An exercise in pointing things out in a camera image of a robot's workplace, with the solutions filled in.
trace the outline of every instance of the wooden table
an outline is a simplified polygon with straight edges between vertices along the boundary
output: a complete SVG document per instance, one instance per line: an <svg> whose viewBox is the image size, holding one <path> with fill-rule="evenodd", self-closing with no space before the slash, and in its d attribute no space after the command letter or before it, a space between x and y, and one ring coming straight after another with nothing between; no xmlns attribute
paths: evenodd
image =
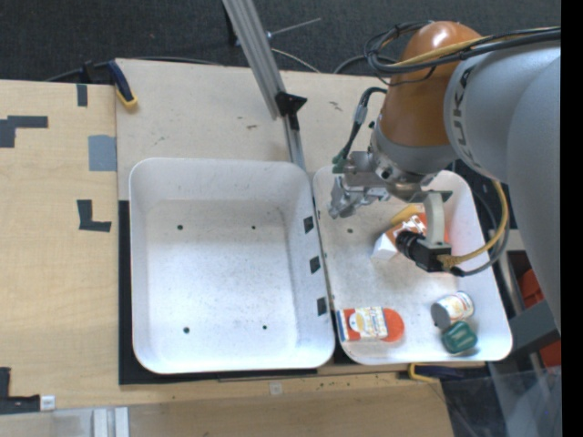
<svg viewBox="0 0 583 437"><path fill-rule="evenodd" d="M288 159L282 122L269 116L249 69L118 63L138 97L132 111L112 86L87 86L83 106L74 84L0 82L0 120L45 116L48 126L18 127L14 147L0 147L0 366L12 368L10 394L55 395L58 409L216 399L325 406L319 398L364 394L393 404L378 408L387 420L405 425L416 416L420 430L451 435L439 384L400 380L396 371L406 365L331 361L305 377L118 385L118 201L128 198L133 164L147 157ZM379 82L282 77L290 93L309 99L299 120L313 174L348 137L360 94ZM373 97L371 111L381 102ZM117 140L117 172L90 169L88 140L97 136ZM361 135L354 147L367 141ZM111 222L110 231L79 229L80 199L92 201L93 220Z"/></svg>

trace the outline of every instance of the plastic tray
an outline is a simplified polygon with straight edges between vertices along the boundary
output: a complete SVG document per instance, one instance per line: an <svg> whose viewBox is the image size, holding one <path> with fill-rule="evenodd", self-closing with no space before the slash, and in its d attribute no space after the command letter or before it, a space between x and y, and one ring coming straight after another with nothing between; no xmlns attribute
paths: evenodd
<svg viewBox="0 0 583 437"><path fill-rule="evenodd" d="M149 158L129 176L133 348L156 373L310 369L334 349L306 173Z"/></svg>
<svg viewBox="0 0 583 437"><path fill-rule="evenodd" d="M358 208L349 218L332 219L327 210L335 175L332 167L314 176L313 188L332 303L336 310L381 306L396 310L404 320L404 336L397 342L345 341L346 354L367 365L442 362L498 361L512 348L512 334L494 272L485 270L458 278L427 273L402 254L389 260L371 259L374 242L390 227L391 218L406 204L397 198ZM484 244L470 187L457 174L442 171L431 188L451 190L445 203L445 224L453 254L465 254ZM487 261L487 255L460 267L471 269ZM444 295L463 290L476 311L467 322L478 343L467 353L451 354L434 325L431 305Z"/></svg>

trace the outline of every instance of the table surface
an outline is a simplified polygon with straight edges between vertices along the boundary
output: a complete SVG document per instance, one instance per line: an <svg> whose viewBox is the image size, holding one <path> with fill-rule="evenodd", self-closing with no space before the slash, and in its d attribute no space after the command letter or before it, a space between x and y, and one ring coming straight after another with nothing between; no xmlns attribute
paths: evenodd
<svg viewBox="0 0 583 437"><path fill-rule="evenodd" d="M305 377L118 385L118 201L128 198L133 164L147 157L288 159L283 123L270 117L249 69L118 62L138 97L132 111L112 86L87 86L81 107L74 84L0 81L1 119L48 117L48 128L18 128L15 147L0 148L0 366L12 368L10 395L55 395L65 409L399 387L404 400L435 411L433 424L435 416L448 422L437 384L398 378L406 365L330 362ZM288 92L309 99L299 120L313 174L343 146L360 94L379 81L282 78ZM373 97L371 111L381 102ZM89 169L88 138L98 135L117 139L118 172ZM367 141L361 135L354 146ZM92 200L93 220L112 222L109 232L79 229L79 199Z"/></svg>

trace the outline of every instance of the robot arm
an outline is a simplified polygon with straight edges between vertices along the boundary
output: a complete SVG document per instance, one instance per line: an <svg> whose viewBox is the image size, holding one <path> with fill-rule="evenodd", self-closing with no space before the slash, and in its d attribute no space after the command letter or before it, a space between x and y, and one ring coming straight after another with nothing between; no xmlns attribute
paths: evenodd
<svg viewBox="0 0 583 437"><path fill-rule="evenodd" d="M407 32L401 61L378 62L387 41ZM368 150L345 148L334 160L330 215L390 197L424 202L433 177L463 159L508 184L560 331L560 27L482 37L453 22L411 23L372 39L367 51L390 85Z"/></svg>

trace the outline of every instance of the tin can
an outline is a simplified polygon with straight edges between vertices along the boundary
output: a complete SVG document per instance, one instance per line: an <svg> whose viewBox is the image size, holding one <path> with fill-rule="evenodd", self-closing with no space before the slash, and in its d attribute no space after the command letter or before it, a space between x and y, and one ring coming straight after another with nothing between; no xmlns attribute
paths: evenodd
<svg viewBox="0 0 583 437"><path fill-rule="evenodd" d="M474 314L474 302L464 291L440 298L431 305L431 317L439 329L445 330L459 320Z"/></svg>

